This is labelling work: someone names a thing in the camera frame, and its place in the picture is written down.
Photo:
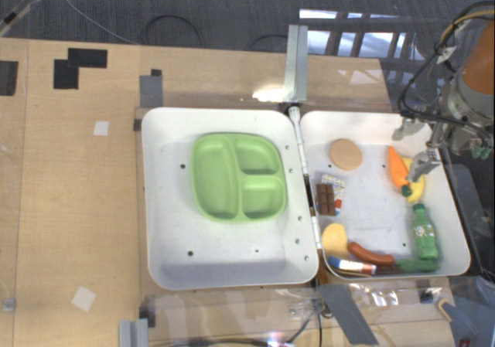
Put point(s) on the red sausage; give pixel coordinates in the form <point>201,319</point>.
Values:
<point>369,255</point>

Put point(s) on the green cucumber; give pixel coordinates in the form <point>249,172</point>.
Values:
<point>417,266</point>

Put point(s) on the green plastic bottle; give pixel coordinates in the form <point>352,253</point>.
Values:
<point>424,235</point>

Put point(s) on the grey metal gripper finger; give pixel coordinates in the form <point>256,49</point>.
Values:
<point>423,164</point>
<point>405,129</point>

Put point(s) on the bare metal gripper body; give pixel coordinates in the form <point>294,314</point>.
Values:
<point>460,138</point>

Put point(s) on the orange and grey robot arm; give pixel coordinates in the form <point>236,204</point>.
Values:
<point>479,67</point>

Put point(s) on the orange carrot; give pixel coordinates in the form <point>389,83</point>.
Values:
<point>397,167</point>

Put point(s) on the yellow banana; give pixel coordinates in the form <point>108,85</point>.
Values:
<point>417,191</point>

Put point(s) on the green divided plate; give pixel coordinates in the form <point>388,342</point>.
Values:
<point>216,179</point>

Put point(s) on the thin black and white rod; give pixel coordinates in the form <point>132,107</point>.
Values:
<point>302,156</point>

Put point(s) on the tan round biscuit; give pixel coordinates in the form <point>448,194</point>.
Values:
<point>345,154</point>

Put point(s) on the colourful printed packet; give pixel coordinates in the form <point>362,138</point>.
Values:
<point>338,185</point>

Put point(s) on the white plastic tray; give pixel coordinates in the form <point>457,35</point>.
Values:
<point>371,206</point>
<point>232,252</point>

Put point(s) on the brown chocolate bar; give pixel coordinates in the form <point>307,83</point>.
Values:
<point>326,200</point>

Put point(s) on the yellow potato crisp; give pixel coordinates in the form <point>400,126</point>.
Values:
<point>334,239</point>

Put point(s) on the white blue and orange tube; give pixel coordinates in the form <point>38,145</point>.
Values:
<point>352,264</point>

